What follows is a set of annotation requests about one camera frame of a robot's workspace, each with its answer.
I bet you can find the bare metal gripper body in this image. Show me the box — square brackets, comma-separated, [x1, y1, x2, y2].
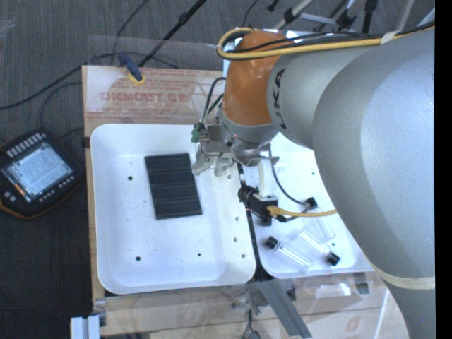
[199, 123, 272, 160]

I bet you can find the black ribbed flat panel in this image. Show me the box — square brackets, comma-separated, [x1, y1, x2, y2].
[143, 153, 203, 221]

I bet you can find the white plastic tray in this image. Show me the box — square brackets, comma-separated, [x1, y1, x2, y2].
[238, 131, 375, 280]
[89, 122, 257, 295]

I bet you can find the brown cardboard board red print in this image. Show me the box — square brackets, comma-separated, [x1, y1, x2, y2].
[81, 64, 389, 337]

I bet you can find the clear plastic bottle black cap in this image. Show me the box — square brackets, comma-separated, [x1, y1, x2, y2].
[297, 229, 341, 267]
[304, 196, 336, 242]
[264, 236, 312, 273]

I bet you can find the black cylinder on white bracket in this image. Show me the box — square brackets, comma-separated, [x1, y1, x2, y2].
[237, 163, 280, 226]

